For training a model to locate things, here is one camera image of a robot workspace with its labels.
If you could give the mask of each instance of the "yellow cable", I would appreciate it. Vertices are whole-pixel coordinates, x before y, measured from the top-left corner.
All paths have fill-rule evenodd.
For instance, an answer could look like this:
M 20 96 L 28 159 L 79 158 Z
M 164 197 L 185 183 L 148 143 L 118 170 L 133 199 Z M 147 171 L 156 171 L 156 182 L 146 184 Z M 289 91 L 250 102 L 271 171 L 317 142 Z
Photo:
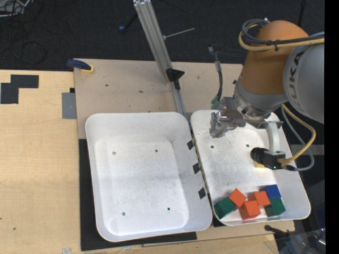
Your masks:
M 249 51 L 267 51 L 267 50 L 272 50 L 275 48 L 284 48 L 284 47 L 297 47 L 297 46 L 304 46 L 304 45 L 313 45 L 313 44 L 320 44 L 325 42 L 325 38 L 323 39 L 315 39 L 315 40 L 307 40 L 303 42 L 292 42 L 292 43 L 285 43 L 285 44 L 273 44 L 270 46 L 250 46 L 244 43 L 242 39 L 242 32 L 239 34 L 239 44 L 241 47 L 243 47 L 246 50 Z
M 311 125 L 307 124 L 305 121 L 303 121 L 300 118 L 298 118 L 297 116 L 295 116 L 284 104 L 282 104 L 281 106 L 294 120 L 296 120 L 297 122 L 299 122 L 300 124 L 302 124 L 303 126 L 305 126 L 307 129 L 309 129 L 312 132 L 312 136 L 311 136 L 310 140 L 294 156 L 292 156 L 291 158 L 288 158 L 288 159 L 286 159 L 286 158 L 278 159 L 279 163 L 286 166 L 289 163 L 291 163 L 292 161 L 296 160 L 300 155 L 302 155 L 312 145 L 312 143 L 314 142 L 314 140 L 316 138 L 316 130 Z

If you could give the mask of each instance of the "green block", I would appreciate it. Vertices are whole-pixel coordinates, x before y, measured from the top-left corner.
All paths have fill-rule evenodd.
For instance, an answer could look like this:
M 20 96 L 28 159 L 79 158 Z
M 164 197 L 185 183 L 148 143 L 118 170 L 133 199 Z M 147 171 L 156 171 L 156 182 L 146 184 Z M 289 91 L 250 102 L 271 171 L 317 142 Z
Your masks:
M 275 197 L 270 198 L 271 205 L 265 207 L 265 212 L 268 217 L 278 216 L 286 211 L 284 204 L 282 203 L 281 198 Z
M 234 211 L 235 209 L 236 208 L 229 197 L 225 197 L 214 205 L 214 210 L 219 219 L 223 218 L 226 214 Z

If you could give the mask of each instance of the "plastic tray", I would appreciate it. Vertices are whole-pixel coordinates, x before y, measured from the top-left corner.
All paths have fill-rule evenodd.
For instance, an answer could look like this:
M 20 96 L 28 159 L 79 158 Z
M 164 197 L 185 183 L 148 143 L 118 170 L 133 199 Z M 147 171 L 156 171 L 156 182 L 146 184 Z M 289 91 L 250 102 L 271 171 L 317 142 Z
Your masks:
M 310 203 L 298 172 L 254 166 L 250 151 L 255 147 L 269 148 L 267 132 L 246 124 L 243 128 L 238 127 L 226 132 L 221 138 L 212 138 L 209 133 L 212 112 L 215 111 L 194 112 L 191 116 L 191 125 L 213 204 L 227 197 L 235 188 L 248 196 L 265 185 L 277 184 L 286 209 L 279 216 L 268 217 L 264 208 L 261 208 L 261 214 L 250 220 L 243 220 L 239 210 L 235 210 L 225 215 L 220 222 L 224 225 L 240 225 L 308 217 Z M 278 121 L 279 119 L 272 113 L 267 120 Z M 279 128 L 279 138 L 281 151 L 286 153 L 287 158 L 291 157 L 282 127 Z
M 112 242 L 204 230 L 212 211 L 188 121 L 176 112 L 86 122 L 96 226 Z

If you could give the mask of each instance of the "black floor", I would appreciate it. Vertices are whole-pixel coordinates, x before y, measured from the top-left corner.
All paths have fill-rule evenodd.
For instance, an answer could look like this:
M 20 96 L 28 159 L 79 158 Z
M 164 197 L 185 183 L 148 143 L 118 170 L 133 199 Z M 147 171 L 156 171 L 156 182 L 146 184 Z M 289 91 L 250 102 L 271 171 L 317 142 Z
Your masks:
M 24 5 L 28 0 L 19 0 Z M 242 24 L 249 19 L 286 20 L 300 25 L 308 34 L 325 30 L 325 0 L 151 0 L 163 35 L 187 33 L 166 39 L 172 61 L 213 62 L 210 44 L 223 44 L 228 55 L 221 63 L 243 64 L 246 52 L 239 46 Z M 12 12 L 21 11 L 11 16 Z M 0 7 L 0 68 L 70 70 L 69 58 L 154 61 L 145 33 L 136 18 L 126 33 L 121 28 L 135 15 L 133 0 L 30 0 L 26 7 Z M 317 130 L 314 144 L 324 145 L 324 125 L 304 118 Z M 302 138 L 307 129 L 294 124 Z M 290 144 L 299 144 L 283 126 Z M 313 187 L 324 183 L 324 155 L 315 156 L 315 166 L 302 172 L 311 203 L 319 203 Z M 308 156 L 297 164 L 307 165 Z M 324 203 L 325 193 L 318 193 Z M 323 216 L 312 211 L 302 221 L 306 231 L 322 226 Z

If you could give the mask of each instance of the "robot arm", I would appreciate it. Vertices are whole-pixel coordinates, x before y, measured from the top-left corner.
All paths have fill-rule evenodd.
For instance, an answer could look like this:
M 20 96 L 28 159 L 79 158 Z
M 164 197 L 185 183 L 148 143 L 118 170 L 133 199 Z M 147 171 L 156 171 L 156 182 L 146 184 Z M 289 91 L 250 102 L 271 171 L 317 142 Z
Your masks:
M 251 37 L 248 31 L 256 26 L 261 29 Z M 324 123 L 324 33 L 309 36 L 287 21 L 249 20 L 239 43 L 248 54 L 233 97 L 222 98 L 212 113 L 212 137 L 249 123 L 266 129 L 273 142 L 275 131 L 266 119 L 286 102 L 302 115 Z M 282 122 L 275 124 L 279 128 Z M 275 161 L 284 157 L 273 151 L 275 147 L 270 143 L 270 150 L 264 149 L 262 155 L 268 153 Z

